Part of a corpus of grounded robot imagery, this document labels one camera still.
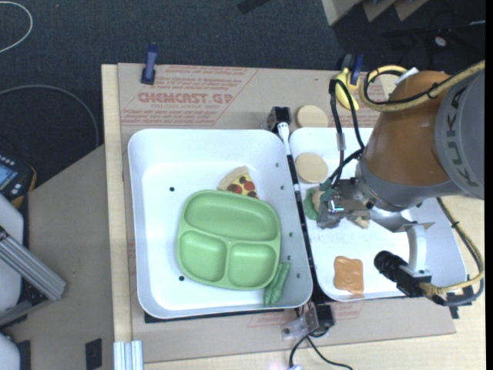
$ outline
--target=pizza slice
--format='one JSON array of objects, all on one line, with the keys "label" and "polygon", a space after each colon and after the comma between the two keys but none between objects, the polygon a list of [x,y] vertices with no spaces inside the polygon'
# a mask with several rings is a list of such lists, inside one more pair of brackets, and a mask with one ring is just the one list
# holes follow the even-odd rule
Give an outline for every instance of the pizza slice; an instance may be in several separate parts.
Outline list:
[{"label": "pizza slice", "polygon": [[255,183],[253,183],[252,178],[250,177],[250,172],[246,166],[237,167],[233,171],[229,172],[219,182],[217,189],[255,197],[257,199],[259,198],[257,196]]}]

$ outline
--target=white cable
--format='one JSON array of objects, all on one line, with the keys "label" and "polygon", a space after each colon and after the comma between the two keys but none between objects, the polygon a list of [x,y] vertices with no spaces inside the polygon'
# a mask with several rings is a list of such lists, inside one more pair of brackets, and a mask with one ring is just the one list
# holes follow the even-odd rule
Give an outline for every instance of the white cable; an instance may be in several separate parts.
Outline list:
[{"label": "white cable", "polygon": [[22,4],[15,3],[15,2],[0,2],[0,4],[10,4],[10,5],[15,5],[16,7],[22,8],[29,17],[29,30],[22,36],[21,39],[14,42],[12,45],[9,45],[8,47],[6,47],[4,49],[0,49],[0,53],[3,53],[3,52],[8,51],[9,49],[12,49],[15,46],[19,45],[21,42],[23,42],[25,39],[28,38],[28,36],[31,34],[31,31],[32,31],[33,20],[32,20],[31,12],[29,12],[29,10]]}]

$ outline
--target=blue clip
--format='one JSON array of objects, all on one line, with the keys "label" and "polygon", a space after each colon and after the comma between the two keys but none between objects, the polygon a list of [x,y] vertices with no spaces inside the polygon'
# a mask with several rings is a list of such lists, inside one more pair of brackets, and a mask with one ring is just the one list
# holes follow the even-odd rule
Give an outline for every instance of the blue clip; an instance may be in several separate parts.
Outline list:
[{"label": "blue clip", "polygon": [[350,76],[350,81],[349,81],[351,85],[357,84],[357,79],[360,76],[362,66],[363,66],[363,55],[358,53],[356,55],[356,58],[354,58],[354,64],[353,64],[353,68],[351,70],[351,76]]},{"label": "blue clip", "polygon": [[142,78],[140,79],[141,83],[145,83],[147,85],[154,85],[154,77],[156,76],[156,70],[154,69],[154,65],[157,60],[157,44],[155,42],[151,42],[147,47],[146,53],[146,67],[142,71]]}]

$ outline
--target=black carpet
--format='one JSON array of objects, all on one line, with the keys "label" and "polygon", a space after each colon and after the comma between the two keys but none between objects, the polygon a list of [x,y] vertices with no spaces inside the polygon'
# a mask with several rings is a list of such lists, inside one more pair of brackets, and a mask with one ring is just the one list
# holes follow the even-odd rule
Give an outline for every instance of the black carpet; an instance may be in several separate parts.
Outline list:
[{"label": "black carpet", "polygon": [[[364,69],[397,63],[449,73],[485,58],[485,0],[431,0],[405,21],[389,8],[369,23],[361,5],[330,27],[321,0],[0,0],[24,5],[31,35],[0,53],[0,92],[56,86],[92,111],[102,140],[100,69],[143,62],[150,41],[158,64],[336,69],[345,53],[362,53]],[[0,49],[29,26],[20,8],[0,4]],[[443,29],[445,49],[433,49]],[[72,97],[49,89],[0,95],[0,149],[14,150],[41,184],[95,146],[89,114]]]}]

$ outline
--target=table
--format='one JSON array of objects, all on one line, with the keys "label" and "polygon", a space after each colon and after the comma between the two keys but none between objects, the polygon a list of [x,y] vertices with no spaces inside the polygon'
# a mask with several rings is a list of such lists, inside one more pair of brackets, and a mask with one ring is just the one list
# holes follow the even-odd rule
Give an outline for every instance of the table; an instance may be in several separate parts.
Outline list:
[{"label": "table", "polygon": [[[105,120],[106,174],[109,207],[109,240],[111,254],[114,338],[132,341],[129,265],[126,244],[125,194],[122,182],[123,160],[119,124],[118,67],[102,66],[103,108]],[[447,203],[462,227],[475,238],[484,253],[484,201],[468,197],[450,197]],[[474,264],[467,256],[468,270]],[[460,319],[454,322],[457,333],[426,338],[374,341],[351,345],[332,345],[320,350],[329,359],[347,363],[353,368],[416,369],[485,368],[485,296],[474,305],[460,308]],[[287,368],[289,352],[277,350],[245,355],[223,355],[173,362],[146,364],[146,369],[173,368]],[[304,368],[327,368],[312,349],[299,349],[295,362]]]}]

